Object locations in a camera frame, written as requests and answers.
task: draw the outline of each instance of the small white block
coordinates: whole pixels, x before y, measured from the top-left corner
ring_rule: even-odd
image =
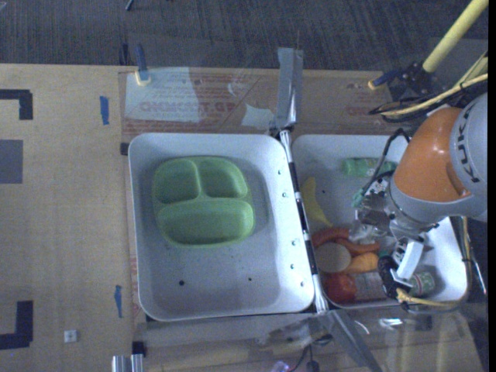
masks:
[[[70,329],[64,331],[64,343],[73,343],[78,341],[78,331],[76,329]]]

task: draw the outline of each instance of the beige round object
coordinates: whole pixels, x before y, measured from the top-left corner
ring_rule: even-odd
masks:
[[[315,262],[325,273],[338,273],[351,263],[351,254],[341,244],[324,243],[315,250]]]

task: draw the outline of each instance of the toy tomato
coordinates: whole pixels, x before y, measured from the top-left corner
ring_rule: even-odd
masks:
[[[344,273],[327,274],[324,280],[324,291],[335,303],[350,303],[357,294],[355,279]]]

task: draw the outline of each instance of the yellow pole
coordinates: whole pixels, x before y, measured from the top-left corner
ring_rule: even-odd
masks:
[[[489,0],[472,0],[469,3],[422,65],[422,68],[427,73],[434,73],[436,71],[439,64],[456,46],[488,5]]]

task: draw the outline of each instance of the green divided plate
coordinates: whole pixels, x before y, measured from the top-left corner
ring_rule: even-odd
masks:
[[[222,157],[182,157],[153,175],[153,210],[165,239],[183,246],[242,241],[255,226],[241,170]]]

